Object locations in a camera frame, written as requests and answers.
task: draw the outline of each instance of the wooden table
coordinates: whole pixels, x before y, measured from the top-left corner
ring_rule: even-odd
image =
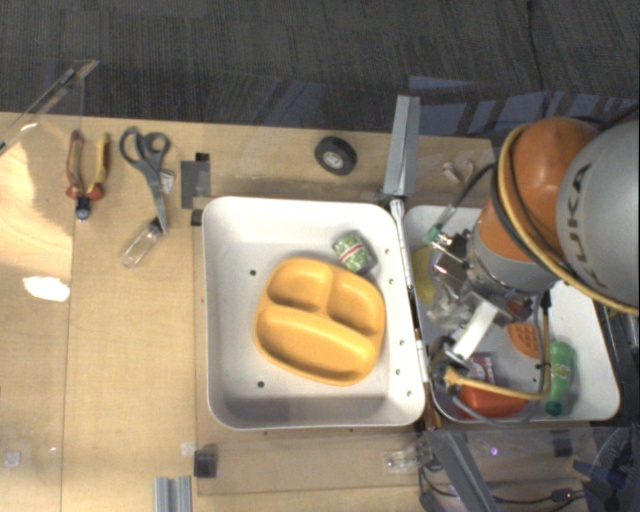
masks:
[[[120,254],[155,213],[142,175],[117,144],[106,196],[87,222],[76,222],[64,194],[71,131],[80,128],[86,139],[88,176],[100,136],[110,132],[117,143],[129,126],[166,133],[165,167],[177,173],[169,235],[132,271]],[[0,447],[21,456],[17,467],[0,470],[0,509],[143,512],[152,510],[155,477],[192,473],[201,386],[194,339],[203,319],[194,304],[197,233],[191,211],[180,208],[180,161],[209,153],[214,193],[370,200],[383,181],[389,135],[331,133],[359,156],[356,171],[338,178],[313,157],[328,134],[51,116],[0,158]],[[490,161],[488,143],[421,138],[418,195],[446,201],[456,187],[442,165],[464,159]],[[484,194],[481,187],[471,203]],[[34,298],[23,282],[33,276],[58,279],[70,297]],[[196,511],[422,510],[415,485],[224,496],[193,488]]]

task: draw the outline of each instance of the rubber tire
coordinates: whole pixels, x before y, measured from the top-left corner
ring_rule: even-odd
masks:
[[[322,139],[316,146],[314,155],[316,161],[325,171],[336,176],[350,174],[358,161],[358,156],[351,145],[338,137],[325,137]],[[336,162],[333,165],[327,161],[331,158]]]

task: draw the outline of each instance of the can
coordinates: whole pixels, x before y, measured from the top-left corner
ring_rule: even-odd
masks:
[[[376,264],[373,254],[355,231],[342,235],[332,247],[340,262],[351,272],[367,272]]]

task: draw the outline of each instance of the green bottle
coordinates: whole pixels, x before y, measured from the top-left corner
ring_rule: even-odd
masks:
[[[562,414],[562,397],[571,386],[573,349],[562,341],[551,342],[551,390],[545,411],[552,416]]]

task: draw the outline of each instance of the yellow bowl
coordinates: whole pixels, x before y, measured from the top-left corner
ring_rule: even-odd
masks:
[[[292,258],[269,276],[253,322],[260,353],[325,384],[364,379],[380,354],[384,299],[369,281],[309,258]]]

